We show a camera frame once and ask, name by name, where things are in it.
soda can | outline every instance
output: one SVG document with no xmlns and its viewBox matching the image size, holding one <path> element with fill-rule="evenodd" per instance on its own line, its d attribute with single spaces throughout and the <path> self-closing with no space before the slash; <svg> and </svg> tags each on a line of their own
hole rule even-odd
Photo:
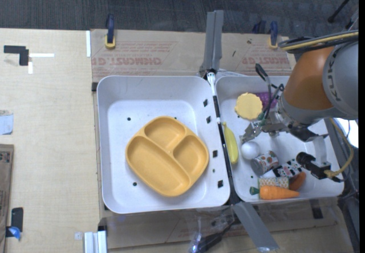
<svg viewBox="0 0 365 253">
<path fill-rule="evenodd" d="M 277 166 L 279 166 L 279 159 L 272 150 L 268 150 L 251 160 L 251 168 L 257 176 L 261 176 Z"/>
</svg>

orange carrot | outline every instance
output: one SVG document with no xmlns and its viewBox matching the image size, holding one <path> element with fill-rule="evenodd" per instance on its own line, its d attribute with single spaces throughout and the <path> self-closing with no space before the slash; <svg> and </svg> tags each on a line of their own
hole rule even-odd
<svg viewBox="0 0 365 253">
<path fill-rule="evenodd" d="M 300 172 L 295 178 L 291 178 L 289 181 L 289 189 L 297 191 L 304 183 L 307 174 L 305 172 Z"/>
<path fill-rule="evenodd" d="M 265 200 L 284 199 L 298 196 L 299 192 L 279 186 L 265 185 L 260 187 L 260 198 Z"/>
</svg>

table surface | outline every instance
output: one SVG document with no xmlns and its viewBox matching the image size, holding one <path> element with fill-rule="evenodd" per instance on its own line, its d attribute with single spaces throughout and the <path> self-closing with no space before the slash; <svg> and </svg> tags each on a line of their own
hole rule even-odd
<svg viewBox="0 0 365 253">
<path fill-rule="evenodd" d="M 3 28 L 0 37 L 3 45 L 55 55 L 32 58 L 29 74 L 17 54 L 0 53 L 0 110 L 14 114 L 12 134 L 0 136 L 15 147 L 9 211 L 24 209 L 22 237 L 7 238 L 5 252 L 82 252 L 75 234 L 97 231 L 101 204 L 87 32 Z M 277 252 L 351 252 L 343 215 L 333 212 L 336 225 L 274 232 Z M 187 244 L 111 250 L 171 251 L 186 252 Z M 246 235 L 224 238 L 211 252 L 257 249 Z"/>
</svg>

toy banana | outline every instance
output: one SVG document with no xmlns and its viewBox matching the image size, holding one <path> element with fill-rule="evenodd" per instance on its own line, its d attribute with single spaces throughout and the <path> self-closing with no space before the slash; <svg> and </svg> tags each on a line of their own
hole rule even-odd
<svg viewBox="0 0 365 253">
<path fill-rule="evenodd" d="M 222 123 L 224 126 L 224 138 L 226 140 L 228 155 L 231 164 L 235 164 L 238 161 L 238 147 L 234 133 L 227 127 L 227 123 Z"/>
</svg>

orange plate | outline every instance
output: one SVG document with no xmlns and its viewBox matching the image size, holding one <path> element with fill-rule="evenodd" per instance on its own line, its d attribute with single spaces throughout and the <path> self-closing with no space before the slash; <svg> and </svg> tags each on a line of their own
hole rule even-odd
<svg viewBox="0 0 365 253">
<path fill-rule="evenodd" d="M 125 149 L 129 167 L 166 197 L 185 193 L 209 162 L 205 144 L 187 126 L 160 116 L 143 126 Z"/>
</svg>

